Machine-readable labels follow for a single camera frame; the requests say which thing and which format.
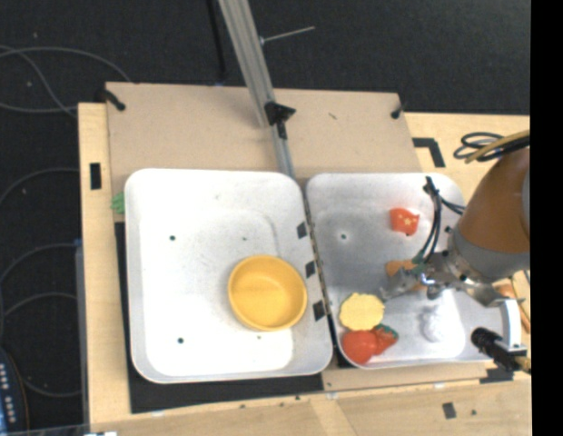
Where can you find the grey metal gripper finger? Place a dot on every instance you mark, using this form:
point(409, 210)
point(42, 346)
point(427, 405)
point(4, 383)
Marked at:
point(435, 291)
point(399, 285)

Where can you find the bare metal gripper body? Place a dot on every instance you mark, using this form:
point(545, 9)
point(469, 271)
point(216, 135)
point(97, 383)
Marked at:
point(449, 270)

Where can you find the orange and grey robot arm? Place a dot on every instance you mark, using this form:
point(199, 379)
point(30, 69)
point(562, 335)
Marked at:
point(495, 207)

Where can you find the orange carrot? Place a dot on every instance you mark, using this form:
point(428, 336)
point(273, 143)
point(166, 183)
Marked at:
point(395, 268)

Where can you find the white lumpy object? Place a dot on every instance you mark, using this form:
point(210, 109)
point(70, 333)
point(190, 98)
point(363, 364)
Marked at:
point(431, 325)

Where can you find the yellow biscuit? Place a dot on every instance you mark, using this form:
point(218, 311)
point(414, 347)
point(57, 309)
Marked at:
point(361, 311)

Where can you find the red strawberry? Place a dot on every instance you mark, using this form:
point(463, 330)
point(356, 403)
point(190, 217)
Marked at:
point(387, 338)

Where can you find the red tomato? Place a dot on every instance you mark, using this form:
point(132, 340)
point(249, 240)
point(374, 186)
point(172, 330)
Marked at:
point(358, 347)

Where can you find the white plastic tray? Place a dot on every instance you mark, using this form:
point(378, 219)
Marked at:
point(195, 266)
point(363, 198)

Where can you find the yellow bowl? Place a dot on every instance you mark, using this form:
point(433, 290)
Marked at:
point(268, 294)

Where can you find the brown cardboard board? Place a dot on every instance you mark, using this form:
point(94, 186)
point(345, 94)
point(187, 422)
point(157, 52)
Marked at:
point(195, 125)

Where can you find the green broccoli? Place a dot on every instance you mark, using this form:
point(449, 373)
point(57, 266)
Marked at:
point(118, 202)

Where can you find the black cylinder on white bracket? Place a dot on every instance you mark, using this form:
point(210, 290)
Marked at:
point(510, 320)

